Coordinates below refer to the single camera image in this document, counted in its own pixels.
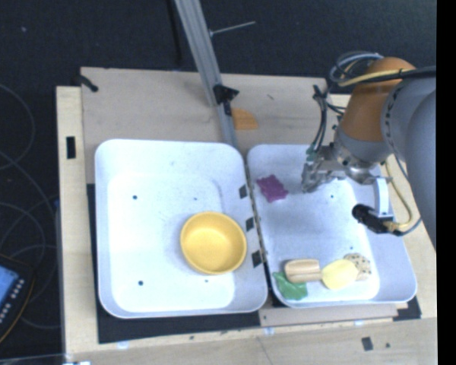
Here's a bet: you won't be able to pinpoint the yellow bowl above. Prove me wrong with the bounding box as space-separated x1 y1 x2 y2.
179 211 249 276

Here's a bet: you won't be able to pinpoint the thin black and white rod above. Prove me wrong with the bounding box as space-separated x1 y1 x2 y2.
243 157 271 283

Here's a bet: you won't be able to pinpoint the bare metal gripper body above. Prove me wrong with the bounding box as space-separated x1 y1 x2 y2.
312 142 383 186

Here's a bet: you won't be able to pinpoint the yellow rounded toy food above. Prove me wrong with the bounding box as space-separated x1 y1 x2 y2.
321 259 359 291

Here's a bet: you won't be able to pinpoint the green lettuce leaf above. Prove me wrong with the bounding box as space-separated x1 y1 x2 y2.
272 271 309 301

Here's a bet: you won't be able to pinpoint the white plastic tray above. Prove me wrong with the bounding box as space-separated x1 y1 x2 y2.
94 138 269 319
245 144 419 309

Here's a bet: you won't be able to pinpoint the tan bread roll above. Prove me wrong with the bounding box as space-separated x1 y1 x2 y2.
283 258 324 284

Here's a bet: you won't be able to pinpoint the brown chocolate chip biscuit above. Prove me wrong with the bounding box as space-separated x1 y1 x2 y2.
343 252 373 282

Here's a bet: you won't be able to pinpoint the black cylinder on white bracket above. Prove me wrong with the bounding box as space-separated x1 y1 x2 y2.
351 176 396 236

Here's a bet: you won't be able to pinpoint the purple grapes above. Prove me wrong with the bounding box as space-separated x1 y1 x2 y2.
255 174 290 204

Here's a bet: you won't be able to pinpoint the brown cardboard board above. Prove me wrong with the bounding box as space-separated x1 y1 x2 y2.
79 66 410 329

